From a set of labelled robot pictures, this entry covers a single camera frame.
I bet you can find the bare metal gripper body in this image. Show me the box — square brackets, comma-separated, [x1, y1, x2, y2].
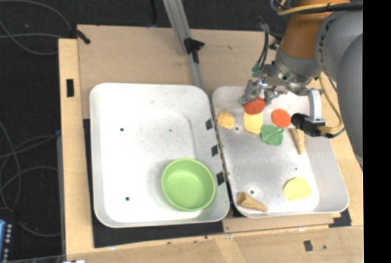
[258, 61, 313, 95]

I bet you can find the red tomato slice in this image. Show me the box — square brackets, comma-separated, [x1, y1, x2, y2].
[244, 97, 266, 115]
[271, 108, 293, 129]

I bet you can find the yellow cheese slice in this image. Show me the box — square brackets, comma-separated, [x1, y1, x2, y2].
[243, 111, 264, 135]
[283, 176, 313, 202]

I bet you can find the yellow-orange toy lump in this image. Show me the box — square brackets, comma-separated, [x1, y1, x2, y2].
[217, 111, 236, 130]

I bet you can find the green lettuce leaf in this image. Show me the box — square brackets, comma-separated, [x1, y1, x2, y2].
[260, 124, 285, 146]

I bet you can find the tan ice cream cone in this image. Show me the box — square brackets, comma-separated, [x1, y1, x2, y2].
[290, 127, 306, 155]
[236, 191, 269, 213]

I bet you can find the white plastic tray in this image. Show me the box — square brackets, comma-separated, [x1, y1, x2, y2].
[211, 86, 350, 219]
[89, 82, 231, 228]

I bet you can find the green bowl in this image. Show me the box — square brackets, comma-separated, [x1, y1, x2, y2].
[161, 158, 217, 212]

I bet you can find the brown cardboard board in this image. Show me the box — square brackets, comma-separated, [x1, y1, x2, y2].
[57, 24, 364, 263]

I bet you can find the black cylinder on white bracket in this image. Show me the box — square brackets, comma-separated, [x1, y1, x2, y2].
[290, 89, 327, 138]

